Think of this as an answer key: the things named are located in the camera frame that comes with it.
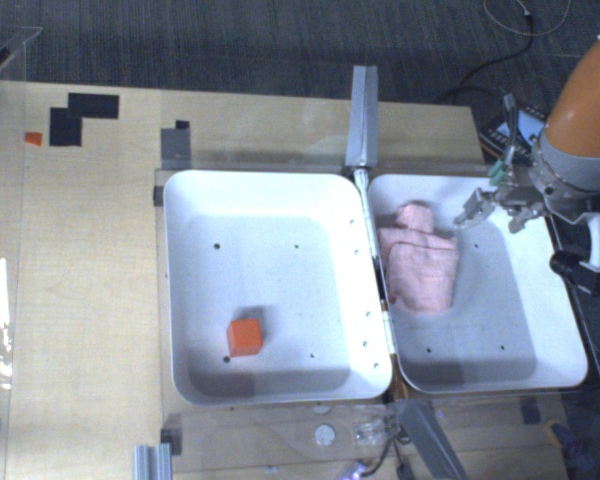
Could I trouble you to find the black cylinder on white bracket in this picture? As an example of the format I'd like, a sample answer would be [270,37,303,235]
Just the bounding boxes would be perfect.
[549,212,600,293]

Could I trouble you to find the white plastic tray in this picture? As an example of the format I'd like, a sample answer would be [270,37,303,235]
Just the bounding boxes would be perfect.
[162,169,395,409]
[367,172,590,396]

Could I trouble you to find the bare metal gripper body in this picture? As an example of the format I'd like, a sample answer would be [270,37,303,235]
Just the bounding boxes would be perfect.
[493,166,562,215]

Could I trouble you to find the orange cube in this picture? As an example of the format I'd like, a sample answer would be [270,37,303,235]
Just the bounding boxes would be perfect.
[225,317,265,359]

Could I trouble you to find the pink cloth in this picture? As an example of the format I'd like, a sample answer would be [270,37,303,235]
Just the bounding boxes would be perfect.
[377,200,461,314]

